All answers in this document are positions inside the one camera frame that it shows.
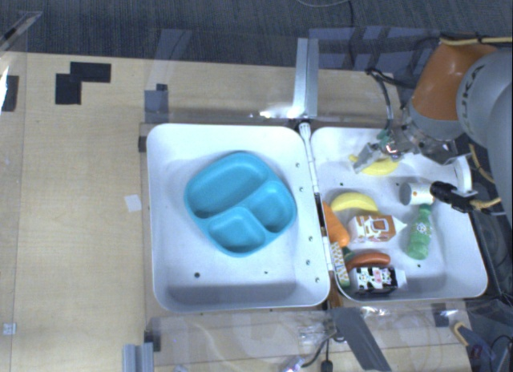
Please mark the black cylinder on white bracket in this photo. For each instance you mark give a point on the black cylinder on white bracket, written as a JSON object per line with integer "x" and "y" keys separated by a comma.
{"x": 443, "y": 192}

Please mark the blue divided plate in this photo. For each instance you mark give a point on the blue divided plate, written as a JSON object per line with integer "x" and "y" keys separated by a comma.
{"x": 240, "y": 202}

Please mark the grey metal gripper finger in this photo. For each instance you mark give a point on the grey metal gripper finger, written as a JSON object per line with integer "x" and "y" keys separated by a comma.
{"x": 393, "y": 153}
{"x": 365, "y": 157}

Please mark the white and orange carton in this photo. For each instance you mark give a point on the white and orange carton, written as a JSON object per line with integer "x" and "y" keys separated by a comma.
{"x": 370, "y": 229}

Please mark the black and white carton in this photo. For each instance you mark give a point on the black and white carton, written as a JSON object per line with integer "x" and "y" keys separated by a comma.
{"x": 374, "y": 279}

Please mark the orange carrot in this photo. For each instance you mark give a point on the orange carrot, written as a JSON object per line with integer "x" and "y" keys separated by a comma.
{"x": 336, "y": 228}

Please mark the green plastic bottle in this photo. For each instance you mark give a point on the green plastic bottle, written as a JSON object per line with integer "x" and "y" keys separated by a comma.
{"x": 420, "y": 234}

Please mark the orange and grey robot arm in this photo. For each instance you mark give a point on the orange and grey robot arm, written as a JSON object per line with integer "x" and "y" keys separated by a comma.
{"x": 487, "y": 94}

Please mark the yellow banana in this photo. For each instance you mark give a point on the yellow banana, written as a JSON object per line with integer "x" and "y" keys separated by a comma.
{"x": 354, "y": 201}
{"x": 380, "y": 168}

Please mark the white plastic tray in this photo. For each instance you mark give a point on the white plastic tray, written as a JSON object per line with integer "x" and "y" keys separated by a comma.
{"x": 224, "y": 282}
{"x": 453, "y": 258}

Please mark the white small can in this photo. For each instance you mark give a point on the white small can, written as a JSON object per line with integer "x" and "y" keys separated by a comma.
{"x": 417, "y": 193}

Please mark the red-brown sausage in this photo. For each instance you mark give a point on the red-brown sausage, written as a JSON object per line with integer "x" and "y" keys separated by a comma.
{"x": 368, "y": 260}

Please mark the yellow and green packet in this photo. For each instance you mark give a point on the yellow and green packet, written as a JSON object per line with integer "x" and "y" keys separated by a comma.
{"x": 338, "y": 264}

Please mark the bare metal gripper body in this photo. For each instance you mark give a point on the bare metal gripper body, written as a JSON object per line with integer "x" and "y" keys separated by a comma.
{"x": 431, "y": 148}

